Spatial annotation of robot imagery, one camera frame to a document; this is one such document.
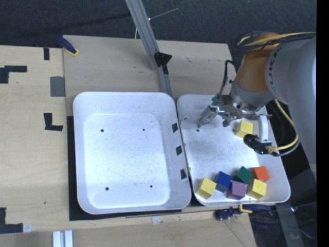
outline toy block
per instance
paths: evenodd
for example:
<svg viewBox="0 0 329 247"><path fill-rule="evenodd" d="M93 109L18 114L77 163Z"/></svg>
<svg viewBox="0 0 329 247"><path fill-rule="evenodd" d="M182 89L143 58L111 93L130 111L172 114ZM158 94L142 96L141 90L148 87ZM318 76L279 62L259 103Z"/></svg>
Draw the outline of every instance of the toy block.
<svg viewBox="0 0 329 247"><path fill-rule="evenodd" d="M241 138L246 134L252 134L253 123L241 120L235 127L235 135Z"/></svg>
<svg viewBox="0 0 329 247"><path fill-rule="evenodd" d="M226 191L226 197L234 200L240 200L246 195L246 184L233 180L230 188Z"/></svg>
<svg viewBox="0 0 329 247"><path fill-rule="evenodd" d="M252 173L247 168L241 167L237 174L234 176L233 180L248 184L251 178Z"/></svg>
<svg viewBox="0 0 329 247"><path fill-rule="evenodd" d="M252 170L253 177L260 181L265 181L269 179L267 169L265 166L254 167Z"/></svg>
<svg viewBox="0 0 329 247"><path fill-rule="evenodd" d="M216 178L216 189L225 192L230 188L232 177L224 172L219 172Z"/></svg>
<svg viewBox="0 0 329 247"><path fill-rule="evenodd" d="M261 197L265 196L266 186L267 184L265 182L254 179L248 185L246 194L255 199L260 199Z"/></svg>
<svg viewBox="0 0 329 247"><path fill-rule="evenodd" d="M208 178L203 178L199 182L195 193L204 199L208 199L213 195L216 185L216 182L213 182Z"/></svg>

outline green cube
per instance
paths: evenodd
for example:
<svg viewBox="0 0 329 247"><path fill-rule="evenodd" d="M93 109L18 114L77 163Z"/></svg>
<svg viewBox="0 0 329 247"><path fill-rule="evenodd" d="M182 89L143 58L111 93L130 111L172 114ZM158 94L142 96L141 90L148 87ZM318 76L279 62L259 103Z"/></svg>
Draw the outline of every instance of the green cube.
<svg viewBox="0 0 329 247"><path fill-rule="evenodd" d="M245 167L241 167L237 174L234 176L233 180L248 184L251 178L252 172L250 172Z"/></svg>

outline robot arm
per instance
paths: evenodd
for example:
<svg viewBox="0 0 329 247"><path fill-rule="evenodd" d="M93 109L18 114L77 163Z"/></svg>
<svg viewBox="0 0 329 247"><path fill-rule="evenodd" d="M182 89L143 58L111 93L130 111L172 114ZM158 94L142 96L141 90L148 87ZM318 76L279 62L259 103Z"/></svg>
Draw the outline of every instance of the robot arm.
<svg viewBox="0 0 329 247"><path fill-rule="evenodd" d="M316 34L267 32L246 48L250 50L242 59L230 94L217 94L198 126L216 114L222 117L224 127L236 119L258 120L261 107L278 100L288 106L308 161L315 164Z"/></svg>

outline orange cube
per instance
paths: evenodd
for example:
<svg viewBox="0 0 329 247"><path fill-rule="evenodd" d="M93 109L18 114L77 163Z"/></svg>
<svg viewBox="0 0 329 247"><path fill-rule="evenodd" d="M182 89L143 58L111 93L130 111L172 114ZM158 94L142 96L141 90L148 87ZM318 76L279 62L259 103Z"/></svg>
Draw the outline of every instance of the orange cube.
<svg viewBox="0 0 329 247"><path fill-rule="evenodd" d="M255 179L258 179L258 180L261 180L261 181L269 179L267 169L266 169L265 166L254 167L253 170L252 170L252 173L253 173L253 177Z"/></svg>

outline blue cube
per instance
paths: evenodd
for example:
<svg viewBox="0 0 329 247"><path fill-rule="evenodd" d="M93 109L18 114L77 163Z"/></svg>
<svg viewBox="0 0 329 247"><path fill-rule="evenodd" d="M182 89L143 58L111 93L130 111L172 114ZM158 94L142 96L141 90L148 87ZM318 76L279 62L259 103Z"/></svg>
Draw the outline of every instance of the blue cube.
<svg viewBox="0 0 329 247"><path fill-rule="evenodd" d="M216 178L216 189L220 192L225 192L231 185L232 177L224 172L219 172Z"/></svg>

